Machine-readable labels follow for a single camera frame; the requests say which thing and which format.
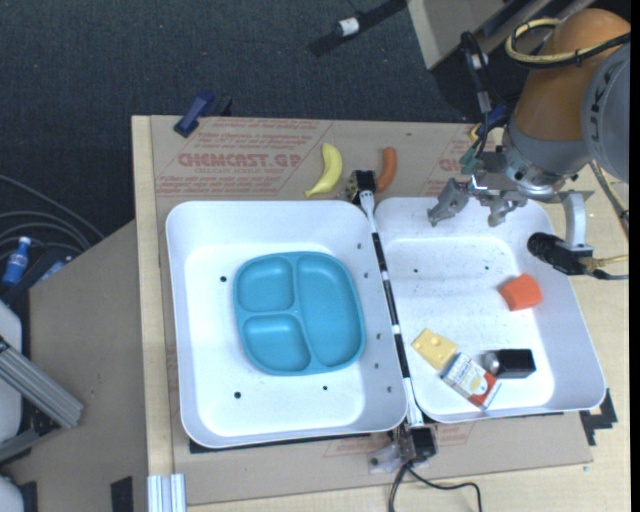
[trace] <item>blue plate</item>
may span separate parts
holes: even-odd
[[[364,349],[362,308],[347,268],[319,252],[288,252],[244,263],[233,283],[249,359],[275,375],[349,366]]]

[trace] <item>yellow banana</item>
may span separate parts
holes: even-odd
[[[305,190],[304,195],[309,198],[313,194],[325,194],[331,192],[338,184],[342,176],[342,155],[338,148],[332,144],[322,144],[322,158],[324,160],[324,171],[320,179],[309,190]]]

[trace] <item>blue clamp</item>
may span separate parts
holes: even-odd
[[[191,133],[198,127],[198,117],[204,116],[209,112],[215,99],[216,95],[211,91],[200,91],[196,96],[196,99],[193,100],[189,111],[173,127],[173,129],[183,137],[191,135]]]

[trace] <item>black floor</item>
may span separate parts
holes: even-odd
[[[336,44],[328,36],[354,13],[352,4],[379,16]],[[7,179],[108,235],[133,219],[131,116],[184,114],[204,88],[229,94],[239,117],[475,122],[477,100],[461,60],[428,71],[401,4],[3,0],[0,257],[22,234],[79,244],[32,214],[64,216],[58,208]],[[596,5],[630,19],[630,0]],[[491,61],[501,92],[517,94],[524,70],[500,50]],[[89,243],[97,240],[64,219]]]

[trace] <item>blue bottle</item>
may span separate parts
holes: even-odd
[[[15,286],[20,282],[29,264],[29,246],[31,239],[22,236],[18,240],[18,248],[11,253],[7,260],[7,270],[2,276],[2,284],[8,287]]]

